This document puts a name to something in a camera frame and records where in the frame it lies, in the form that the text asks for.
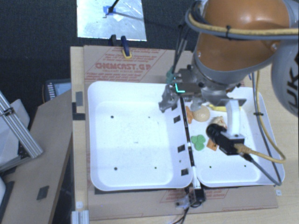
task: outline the black pole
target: black pole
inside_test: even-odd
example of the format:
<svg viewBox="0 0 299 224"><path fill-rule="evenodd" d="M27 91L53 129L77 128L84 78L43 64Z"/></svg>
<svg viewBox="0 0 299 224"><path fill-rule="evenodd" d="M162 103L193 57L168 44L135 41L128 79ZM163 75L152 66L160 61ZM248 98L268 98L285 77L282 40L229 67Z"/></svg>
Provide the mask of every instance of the black pole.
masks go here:
<svg viewBox="0 0 299 224"><path fill-rule="evenodd" d="M115 0L114 4L108 8L108 14L113 12L114 7L116 6L116 4L118 3L119 0Z"/></svg>

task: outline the green clover-shaped object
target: green clover-shaped object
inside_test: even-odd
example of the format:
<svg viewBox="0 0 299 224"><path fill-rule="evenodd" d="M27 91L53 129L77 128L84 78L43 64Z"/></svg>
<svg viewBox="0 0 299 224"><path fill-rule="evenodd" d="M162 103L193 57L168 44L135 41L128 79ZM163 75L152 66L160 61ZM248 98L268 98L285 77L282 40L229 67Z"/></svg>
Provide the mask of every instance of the green clover-shaped object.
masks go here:
<svg viewBox="0 0 299 224"><path fill-rule="evenodd" d="M203 135L191 136L191 142L194 144L197 151L204 149L204 142L206 141Z"/></svg>

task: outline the round beige object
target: round beige object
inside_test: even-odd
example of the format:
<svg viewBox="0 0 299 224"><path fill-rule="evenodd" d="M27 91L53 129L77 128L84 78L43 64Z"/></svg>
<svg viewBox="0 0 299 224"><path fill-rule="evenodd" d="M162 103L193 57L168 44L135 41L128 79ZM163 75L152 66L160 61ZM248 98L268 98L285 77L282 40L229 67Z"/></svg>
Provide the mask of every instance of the round beige object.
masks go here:
<svg viewBox="0 0 299 224"><path fill-rule="evenodd" d="M202 105L201 108L197 111L193 111L193 118L198 122L205 122L210 118L209 109Z"/></svg>

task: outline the green light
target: green light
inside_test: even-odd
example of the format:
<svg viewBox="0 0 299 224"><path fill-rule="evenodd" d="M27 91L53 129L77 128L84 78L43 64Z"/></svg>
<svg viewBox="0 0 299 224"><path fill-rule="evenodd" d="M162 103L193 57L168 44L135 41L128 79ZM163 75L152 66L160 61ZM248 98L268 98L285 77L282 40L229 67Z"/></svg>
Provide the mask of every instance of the green light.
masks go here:
<svg viewBox="0 0 299 224"><path fill-rule="evenodd" d="M185 93L185 91L179 91L177 83L175 84L177 93Z"/></svg>

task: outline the black floor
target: black floor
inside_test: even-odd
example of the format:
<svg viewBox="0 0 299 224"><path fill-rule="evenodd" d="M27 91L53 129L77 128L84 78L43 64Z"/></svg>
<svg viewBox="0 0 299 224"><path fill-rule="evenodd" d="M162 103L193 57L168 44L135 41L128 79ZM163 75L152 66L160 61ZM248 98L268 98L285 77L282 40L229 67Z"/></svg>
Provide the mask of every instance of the black floor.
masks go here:
<svg viewBox="0 0 299 224"><path fill-rule="evenodd" d="M129 45L175 49L177 25L193 1L142 0L148 41ZM31 117L43 102L45 81L70 78L70 46L107 45L107 40L77 38L76 19L76 0L0 0L0 91L9 102L20 98ZM196 38L189 35L187 50ZM68 175L58 204L65 207ZM53 223L68 223L68 214L59 213Z"/></svg>

